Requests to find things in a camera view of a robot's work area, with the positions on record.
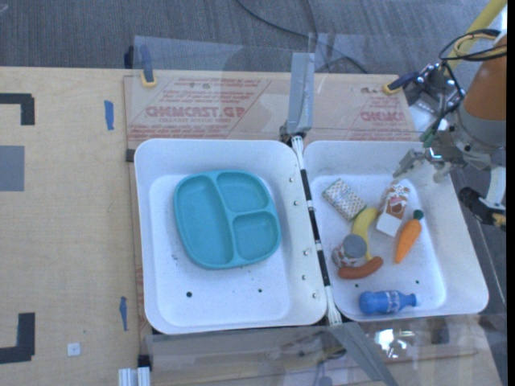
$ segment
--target yellow cable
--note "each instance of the yellow cable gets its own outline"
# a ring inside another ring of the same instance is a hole
[[[507,4],[508,0],[490,0],[465,34],[470,33],[471,31],[488,28]],[[468,40],[466,44],[464,44],[464,47],[461,47],[461,51],[468,53],[474,43],[474,39]],[[456,53],[453,51],[449,57],[454,57],[455,55]],[[452,70],[454,70],[460,61],[461,60],[449,60],[447,64]]]
[[[458,55],[458,56],[463,56],[463,55],[468,55],[468,51],[465,51],[465,50],[462,50],[462,45],[464,45],[465,43],[469,43],[471,40],[477,40],[477,39],[488,39],[488,40],[495,40],[495,36],[493,35],[488,35],[486,33],[470,33],[468,35],[465,35],[461,38],[459,38],[458,40],[456,40],[456,43],[454,44],[454,47],[453,47],[453,52],[455,53],[455,55]],[[490,57],[491,55],[500,55],[500,54],[504,54],[508,51],[508,48],[506,45],[502,45],[502,46],[499,46],[499,47],[493,47],[492,49],[488,50],[488,52],[486,53],[477,53],[477,54],[471,54],[470,55],[470,58],[471,59],[474,59],[474,60],[481,60],[481,59],[484,59],[484,58],[488,58]]]

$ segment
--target toy food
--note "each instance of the toy food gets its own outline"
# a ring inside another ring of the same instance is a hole
[[[348,221],[352,221],[367,205],[342,179],[324,190],[322,196]]]
[[[397,313],[406,306],[416,306],[414,294],[404,294],[398,290],[382,290],[380,292],[363,292],[360,295],[360,309],[365,314]]]
[[[331,258],[338,267],[358,267],[366,263],[366,253],[367,242],[365,239],[351,233],[332,250]]]
[[[342,279],[361,279],[374,273],[383,265],[382,257],[375,256],[364,265],[358,267],[344,266],[338,270],[338,276]]]
[[[407,186],[391,183],[381,198],[376,229],[394,237],[402,224],[402,217],[408,203],[410,189]]]
[[[422,224],[420,220],[424,217],[422,210],[413,212],[413,219],[409,219],[401,230],[399,240],[397,242],[397,250],[395,252],[395,263],[400,263],[413,247],[415,241],[420,236]]]
[[[369,226],[376,219],[377,213],[378,210],[375,207],[367,207],[356,216],[352,223],[352,234],[363,237],[367,244],[367,260],[372,259],[369,250]]]

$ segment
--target blue divided plate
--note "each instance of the blue divided plate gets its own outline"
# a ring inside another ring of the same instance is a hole
[[[175,189],[174,210],[187,254],[208,269],[262,261],[281,242],[274,201],[263,181],[248,171],[189,175]]]

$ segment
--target gray carpet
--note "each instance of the gray carpet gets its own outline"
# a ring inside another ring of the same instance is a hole
[[[158,66],[287,71],[289,53],[307,50],[311,35],[322,42],[319,68],[403,75],[435,62],[489,0],[239,1],[0,0],[0,66],[124,68],[136,39],[158,38],[175,49],[161,50]],[[501,18],[492,27],[501,29]],[[221,65],[219,50],[230,53]],[[464,87],[475,70],[457,68]],[[488,174],[468,170],[455,182],[485,193]],[[484,314],[501,317],[494,333],[503,334],[506,235],[465,216],[491,294]],[[504,341],[492,349],[507,382]]]

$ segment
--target toy milk carton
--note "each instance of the toy milk carton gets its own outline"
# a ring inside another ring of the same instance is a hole
[[[402,217],[408,204],[410,189],[407,186],[391,183],[381,197],[376,229],[394,237],[402,224]]]

